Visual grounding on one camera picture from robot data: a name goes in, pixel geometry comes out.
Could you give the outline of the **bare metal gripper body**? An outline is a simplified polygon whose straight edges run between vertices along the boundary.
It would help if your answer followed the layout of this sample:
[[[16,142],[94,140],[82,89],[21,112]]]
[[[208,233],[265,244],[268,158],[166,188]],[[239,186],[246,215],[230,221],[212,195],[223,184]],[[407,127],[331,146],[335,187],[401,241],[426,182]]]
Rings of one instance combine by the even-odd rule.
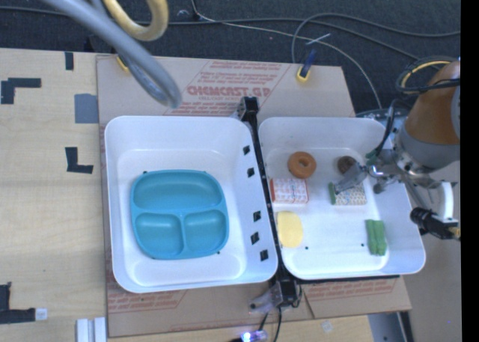
[[[405,150],[393,149],[372,150],[367,154],[367,169],[370,176],[387,181],[387,186],[395,183],[408,183],[425,189],[437,189],[440,180],[430,175],[432,168],[422,165]]]

